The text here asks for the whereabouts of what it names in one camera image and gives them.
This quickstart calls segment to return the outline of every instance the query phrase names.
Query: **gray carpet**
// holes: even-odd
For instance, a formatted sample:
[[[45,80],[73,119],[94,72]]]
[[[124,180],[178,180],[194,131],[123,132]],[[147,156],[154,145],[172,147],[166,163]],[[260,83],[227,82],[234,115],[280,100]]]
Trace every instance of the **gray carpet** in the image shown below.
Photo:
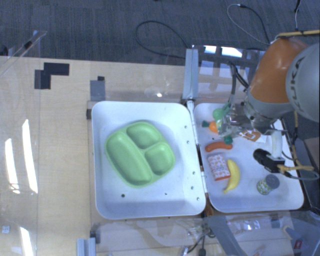
[[[191,45],[228,45],[243,49],[265,49],[227,16],[235,0],[2,0],[2,27],[23,31],[47,31],[41,41],[44,58],[184,65],[182,58],[162,56],[142,48],[136,41],[139,23],[156,20],[174,28]],[[262,18],[267,37],[295,30],[296,0],[242,0]],[[258,17],[248,9],[232,6],[232,18],[250,34],[267,42]],[[300,30],[319,29],[318,0],[302,0],[297,13]],[[182,40],[167,27],[144,24],[138,30],[141,42],[156,52],[184,56]],[[0,43],[12,44],[23,35],[0,35]],[[306,43],[319,37],[302,38]],[[293,117],[285,119],[292,130]],[[319,124],[301,118],[299,137],[319,136]]]

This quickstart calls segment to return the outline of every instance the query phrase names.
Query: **toy banana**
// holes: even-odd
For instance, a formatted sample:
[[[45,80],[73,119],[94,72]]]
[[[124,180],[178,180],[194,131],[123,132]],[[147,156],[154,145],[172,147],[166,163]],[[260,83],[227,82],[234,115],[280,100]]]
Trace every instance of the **toy banana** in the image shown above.
[[[240,171],[236,162],[228,159],[226,161],[226,164],[228,165],[230,171],[230,179],[225,190],[223,190],[223,193],[227,193],[229,190],[235,189],[238,186],[240,180]]]

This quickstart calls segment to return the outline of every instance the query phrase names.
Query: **black cable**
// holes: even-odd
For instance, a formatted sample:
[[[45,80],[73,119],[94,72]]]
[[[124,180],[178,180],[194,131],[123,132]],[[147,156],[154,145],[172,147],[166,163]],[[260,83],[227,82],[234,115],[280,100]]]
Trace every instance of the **black cable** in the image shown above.
[[[299,181],[316,181],[320,178],[320,175],[315,171],[315,170],[312,170],[312,171],[309,171],[309,170],[306,170],[306,172],[308,173],[313,173],[315,176],[314,177],[296,177],[296,176],[293,176],[291,175],[289,172],[284,172],[284,176],[290,178],[290,179],[294,179],[294,180],[299,180]]]
[[[198,253],[199,256],[206,256],[207,252],[205,250],[205,238],[206,236],[204,236],[202,239],[202,248],[199,250],[199,253]]]
[[[291,157],[289,157],[289,156],[287,156],[286,154],[285,154],[285,152],[281,152],[282,153],[282,155],[286,158],[286,159],[289,159],[289,160],[291,160],[291,161],[294,161],[294,159],[293,158],[291,158]]]
[[[171,26],[161,22],[161,21],[157,21],[157,20],[146,20],[146,21],[143,21],[141,23],[139,23],[136,27],[135,27],[135,40],[136,42],[142,47],[144,48],[145,50],[151,52],[151,53],[154,53],[154,54],[158,54],[158,55],[162,55],[162,56],[166,56],[166,57],[174,57],[174,58],[179,58],[179,59],[186,59],[186,57],[182,57],[182,56],[178,56],[178,55],[174,55],[174,54],[166,54],[166,53],[163,53],[163,52],[160,52],[160,51],[156,51],[156,50],[152,50],[150,48],[148,48],[147,46],[145,46],[139,39],[139,36],[138,36],[138,30],[139,28],[144,25],[144,24],[148,24],[148,23],[156,23],[156,24],[160,24],[162,26],[165,26],[166,28],[170,29],[171,31],[173,31],[183,42],[183,45],[186,49],[190,48],[188,46],[188,43],[183,39],[183,37],[175,30],[173,29]]]
[[[244,86],[244,91],[246,91],[249,88],[249,84],[246,82],[246,80],[240,75],[238,72],[237,66],[233,64],[231,61],[229,61],[229,66],[231,68],[231,74],[232,74],[232,84],[233,84],[233,79],[236,78],[243,86]],[[232,87],[232,92],[231,94],[236,93],[236,88]]]
[[[252,34],[248,33],[246,30],[244,30],[241,26],[239,26],[239,25],[231,18],[231,16],[230,16],[229,8],[230,8],[231,6],[238,6],[238,7],[240,7],[240,8],[247,8],[247,9],[249,9],[250,11],[252,11],[252,12],[259,18],[259,20],[260,20],[260,22],[261,22],[261,24],[262,24],[262,29],[263,29],[265,38],[266,38],[266,40],[267,40],[268,43],[265,43],[265,42],[263,42],[263,41],[260,41],[259,39],[257,39],[256,37],[254,37]],[[271,42],[271,41],[270,41],[270,39],[269,39],[269,37],[268,37],[268,33],[267,33],[267,30],[266,30],[265,24],[264,24],[262,18],[260,17],[260,15],[259,15],[254,9],[252,9],[252,8],[250,8],[250,7],[248,7],[248,6],[244,5],[244,4],[233,3],[233,4],[230,4],[230,5],[227,7],[226,13],[227,13],[229,19],[230,19],[238,28],[240,28],[243,32],[245,32],[247,35],[249,35],[250,37],[252,37],[253,39],[255,39],[256,41],[258,41],[258,42],[260,42],[260,43],[262,43],[262,44],[270,45],[270,42]]]
[[[294,10],[294,12],[295,12],[294,20],[295,20],[295,30],[296,30],[296,31],[299,30],[299,29],[298,29],[298,22],[297,22],[297,13],[298,13],[298,11],[299,11],[300,4],[301,4],[301,0],[299,0],[299,1],[297,2],[297,5],[296,5],[295,10]]]
[[[237,86],[237,68],[235,65],[231,66],[231,72],[232,72],[232,89],[231,89],[231,94],[235,95],[236,94],[236,86]]]
[[[201,236],[201,237],[199,238],[199,240],[196,241],[196,243],[195,243],[190,249],[188,249],[187,254],[191,253],[191,252],[197,247],[197,245],[200,243],[200,241],[201,241],[202,239],[204,239],[205,236],[206,236],[206,235]]]

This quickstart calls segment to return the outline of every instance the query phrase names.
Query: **small can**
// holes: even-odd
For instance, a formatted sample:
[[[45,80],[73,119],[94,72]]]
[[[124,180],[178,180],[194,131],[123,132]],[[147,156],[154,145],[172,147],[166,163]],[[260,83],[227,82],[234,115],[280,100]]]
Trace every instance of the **small can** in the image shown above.
[[[268,195],[272,190],[279,187],[280,181],[274,174],[267,175],[264,179],[256,184],[256,189],[262,195]]]

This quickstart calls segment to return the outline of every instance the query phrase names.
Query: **white plastic tray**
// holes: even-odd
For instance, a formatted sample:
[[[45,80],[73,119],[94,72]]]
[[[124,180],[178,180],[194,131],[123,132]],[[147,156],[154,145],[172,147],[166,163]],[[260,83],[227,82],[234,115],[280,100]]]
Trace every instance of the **white plastic tray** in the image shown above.
[[[281,211],[300,208],[304,202],[304,195],[300,182],[297,179],[287,178],[282,174],[275,174],[280,180],[280,186],[277,189],[268,195],[262,195],[256,188],[257,182],[270,174],[270,172],[264,169],[253,158],[253,152],[258,148],[270,152],[270,136],[267,136],[266,143],[252,142],[245,138],[237,137],[233,140],[233,148],[231,150],[215,149],[210,153],[205,151],[205,146],[214,140],[219,140],[219,137],[207,127],[202,127],[202,121],[213,121],[213,110],[222,106],[223,104],[201,103],[194,110],[205,180],[213,207],[223,213]],[[280,121],[275,123],[275,127],[279,130],[283,129]],[[283,152],[287,156],[290,156],[285,136],[282,137],[282,141]],[[218,153],[223,154],[225,159],[234,160],[239,166],[241,173],[238,187],[228,191],[226,194],[223,193],[223,189],[227,186],[228,179],[215,181],[207,162],[208,154]],[[294,166],[290,160],[286,160],[285,164],[287,166]],[[297,176],[295,170],[290,173]]]
[[[125,184],[104,153],[106,138],[137,121],[153,124],[175,154],[173,169],[141,188]],[[192,216],[203,211],[206,198],[190,113],[177,103],[101,101],[92,109],[95,197],[107,219]]]

